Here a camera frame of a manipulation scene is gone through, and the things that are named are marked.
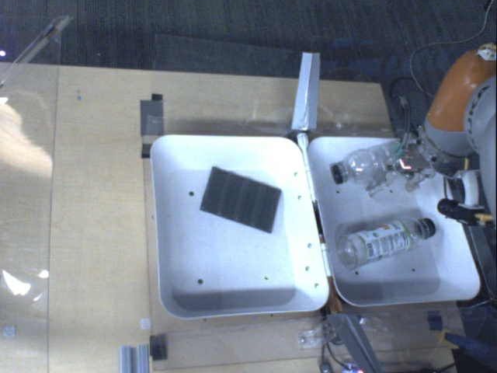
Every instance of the clear plastic bottle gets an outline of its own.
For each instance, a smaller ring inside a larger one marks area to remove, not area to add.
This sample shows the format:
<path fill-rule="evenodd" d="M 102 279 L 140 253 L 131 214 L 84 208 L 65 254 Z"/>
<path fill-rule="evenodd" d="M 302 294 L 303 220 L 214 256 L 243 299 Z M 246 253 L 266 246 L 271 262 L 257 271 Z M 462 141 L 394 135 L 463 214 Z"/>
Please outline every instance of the clear plastic bottle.
<path fill-rule="evenodd" d="M 342 263 L 354 270 L 416 247 L 435 235 L 435 224 L 429 218 L 402 219 L 388 222 L 378 228 L 354 232 L 337 241 Z"/>
<path fill-rule="evenodd" d="M 358 149 L 332 165 L 333 179 L 337 184 L 347 181 L 363 184 L 366 190 L 371 191 L 393 179 L 395 152 L 398 149 L 398 141 Z"/>

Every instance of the light wood surface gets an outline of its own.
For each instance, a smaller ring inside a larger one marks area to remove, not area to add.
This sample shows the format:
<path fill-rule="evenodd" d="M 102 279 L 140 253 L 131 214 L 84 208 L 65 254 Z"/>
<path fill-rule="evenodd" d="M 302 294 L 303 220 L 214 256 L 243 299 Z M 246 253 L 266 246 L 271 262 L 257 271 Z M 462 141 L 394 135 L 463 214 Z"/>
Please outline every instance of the light wood surface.
<path fill-rule="evenodd" d="M 141 320 L 165 316 L 154 299 L 157 284 L 149 280 L 153 256 L 148 245 L 153 244 L 148 234 L 153 225 L 145 208 L 149 182 L 147 162 L 141 159 L 140 100 L 150 99 L 152 93 L 164 96 L 168 132 L 245 129 L 278 134 L 290 123 L 296 87 L 293 79 L 60 68 L 50 226 L 50 373 L 117 371 L 121 345 L 148 342 L 152 331 L 142 329 Z M 376 84 L 321 82 L 318 118 L 321 128 L 334 135 L 391 134 Z M 278 341 L 291 343 L 276 356 L 286 360 L 255 362 L 271 355 L 258 357 L 247 350 L 249 357 L 239 354 L 234 364 L 210 368 L 187 368 L 192 361 L 189 366 L 201 366 L 203 351 L 185 333 L 206 326 L 236 326 L 240 320 L 213 324 L 167 317 L 156 319 L 154 328 L 156 333 L 178 333 L 178 342 L 171 345 L 175 360 L 169 366 L 180 368 L 175 371 L 318 371 L 318 350 L 298 354 L 298 359 L 287 353 L 291 347 L 297 349 L 297 339 L 287 334 L 296 327 L 310 329 L 314 322 L 312 316 L 295 318 L 289 321 L 299 323 L 287 326 L 284 335 L 274 329 L 278 322 L 264 331 L 265 342 L 274 341 L 276 348 L 285 345 Z M 235 334 L 240 346 L 244 341 L 250 344 L 250 331 Z M 207 348 L 210 354 L 203 364 L 232 361 L 226 355 L 232 352 L 230 344 L 217 336 L 213 343 L 220 345 L 213 353 Z M 450 360 L 446 348 L 414 350 L 411 357 L 415 355 L 434 366 Z M 398 363 L 406 355 L 387 352 L 381 358 Z"/>

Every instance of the black sponge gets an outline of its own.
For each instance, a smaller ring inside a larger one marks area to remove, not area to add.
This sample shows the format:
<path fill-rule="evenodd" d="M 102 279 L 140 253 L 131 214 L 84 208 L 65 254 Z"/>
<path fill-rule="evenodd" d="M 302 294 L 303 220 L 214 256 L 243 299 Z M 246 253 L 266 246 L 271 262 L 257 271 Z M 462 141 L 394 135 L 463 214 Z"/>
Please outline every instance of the black sponge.
<path fill-rule="evenodd" d="M 274 186 L 213 167 L 200 210 L 271 233 L 280 196 Z"/>

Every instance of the gray carpet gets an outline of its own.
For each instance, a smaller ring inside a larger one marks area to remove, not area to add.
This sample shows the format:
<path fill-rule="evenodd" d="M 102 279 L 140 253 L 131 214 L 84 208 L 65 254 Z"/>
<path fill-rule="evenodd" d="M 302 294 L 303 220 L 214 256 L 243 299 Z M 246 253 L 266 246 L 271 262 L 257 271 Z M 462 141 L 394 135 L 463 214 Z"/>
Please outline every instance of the gray carpet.
<path fill-rule="evenodd" d="M 29 43 L 13 23 L 41 30 L 68 14 L 74 21 L 64 32 L 62 64 L 297 77 L 300 52 L 317 51 L 322 78 L 380 82 L 388 96 L 393 81 L 411 76 L 409 55 L 418 46 L 477 33 L 487 1 L 0 0 L 0 26 L 10 29 L 0 33 L 0 49 L 13 55 Z M 495 40 L 495 4 L 476 40 L 415 56 L 420 83 L 434 93 L 458 55 L 488 40 Z M 395 87 L 410 93 L 416 122 L 429 98 L 411 83 Z M 388 103 L 401 126 L 395 101 Z"/>

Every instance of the white tray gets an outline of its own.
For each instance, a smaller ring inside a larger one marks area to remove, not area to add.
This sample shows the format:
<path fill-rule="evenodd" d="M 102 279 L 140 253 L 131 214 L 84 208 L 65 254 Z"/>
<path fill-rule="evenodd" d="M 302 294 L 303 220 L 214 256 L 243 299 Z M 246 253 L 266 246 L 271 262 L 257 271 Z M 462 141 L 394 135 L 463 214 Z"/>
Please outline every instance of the white tray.
<path fill-rule="evenodd" d="M 476 296 L 480 277 L 462 225 L 436 209 L 443 198 L 443 177 L 436 175 L 407 193 L 398 179 L 369 197 L 361 185 L 333 182 L 330 165 L 350 152 L 388 140 L 317 138 L 309 147 L 319 211 L 336 290 L 358 306 L 466 300 Z M 335 241 L 343 234 L 374 228 L 402 215 L 431 218 L 436 234 L 418 249 L 377 261 L 358 270 L 340 262 Z"/>
<path fill-rule="evenodd" d="M 159 292 L 179 318 L 305 312 L 328 299 L 300 149 L 285 138 L 168 135 L 151 150 Z M 213 166 L 282 190 L 272 233 L 200 210 Z"/>

